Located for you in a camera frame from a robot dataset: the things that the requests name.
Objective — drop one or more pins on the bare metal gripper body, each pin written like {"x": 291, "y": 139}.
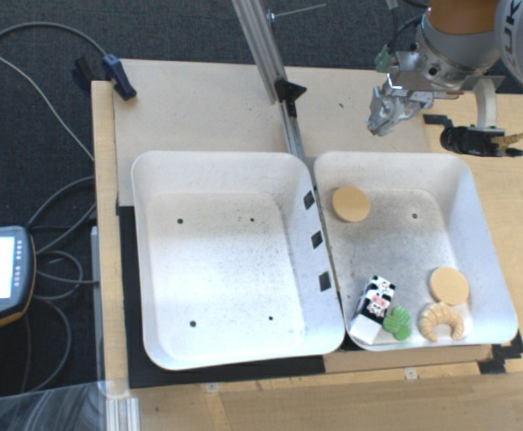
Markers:
{"x": 440, "y": 79}

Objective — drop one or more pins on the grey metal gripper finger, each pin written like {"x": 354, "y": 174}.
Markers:
{"x": 411, "y": 105}
{"x": 381, "y": 110}

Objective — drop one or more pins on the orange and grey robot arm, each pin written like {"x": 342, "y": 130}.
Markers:
{"x": 467, "y": 2}

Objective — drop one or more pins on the tan round biscuit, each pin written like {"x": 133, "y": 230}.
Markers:
{"x": 351, "y": 204}
{"x": 449, "y": 285}

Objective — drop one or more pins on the white plastic tray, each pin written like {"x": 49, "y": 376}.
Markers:
{"x": 225, "y": 267}
{"x": 400, "y": 249}

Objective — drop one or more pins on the pale wood board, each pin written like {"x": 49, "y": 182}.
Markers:
{"x": 198, "y": 115}

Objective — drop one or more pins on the cow print milk carton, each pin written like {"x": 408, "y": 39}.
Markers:
{"x": 373, "y": 305}

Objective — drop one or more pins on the green broccoli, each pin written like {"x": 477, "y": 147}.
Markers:
{"x": 397, "y": 323}

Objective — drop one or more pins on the beige croissant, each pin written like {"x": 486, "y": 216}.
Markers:
{"x": 436, "y": 319}

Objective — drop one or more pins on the black cylinder on white bracket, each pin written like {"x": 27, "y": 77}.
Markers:
{"x": 465, "y": 139}

